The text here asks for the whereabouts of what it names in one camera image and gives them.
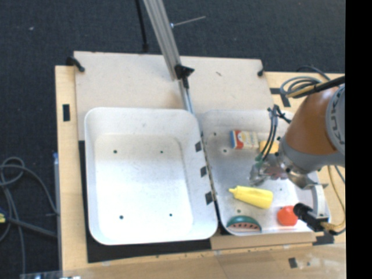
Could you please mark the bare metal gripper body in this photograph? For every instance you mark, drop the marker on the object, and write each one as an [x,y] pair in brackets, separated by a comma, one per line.
[274,171]

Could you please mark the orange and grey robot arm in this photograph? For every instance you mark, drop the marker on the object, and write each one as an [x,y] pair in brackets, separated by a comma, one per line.
[311,126]

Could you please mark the yellow rounded object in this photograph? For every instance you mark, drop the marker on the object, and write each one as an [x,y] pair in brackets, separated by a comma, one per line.
[266,147]

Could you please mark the yellow mustard bottle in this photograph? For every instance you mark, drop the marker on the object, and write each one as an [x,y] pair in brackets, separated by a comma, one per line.
[255,197]

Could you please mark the red white blue carton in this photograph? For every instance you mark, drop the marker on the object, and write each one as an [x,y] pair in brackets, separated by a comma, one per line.
[244,139]

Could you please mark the white plastic tray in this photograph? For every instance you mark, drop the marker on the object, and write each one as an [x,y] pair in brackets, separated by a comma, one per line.
[139,179]
[229,170]

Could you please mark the red orange tomato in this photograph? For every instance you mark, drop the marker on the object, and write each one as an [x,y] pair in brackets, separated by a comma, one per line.
[287,216]

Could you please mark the green red watermelon slice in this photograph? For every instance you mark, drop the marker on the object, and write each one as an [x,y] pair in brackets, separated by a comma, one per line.
[243,225]

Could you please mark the pale wood board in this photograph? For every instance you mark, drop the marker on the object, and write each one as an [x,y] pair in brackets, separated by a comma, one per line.
[130,80]

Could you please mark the black cylinder on white bracket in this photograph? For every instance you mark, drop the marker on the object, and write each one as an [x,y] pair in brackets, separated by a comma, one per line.
[305,212]

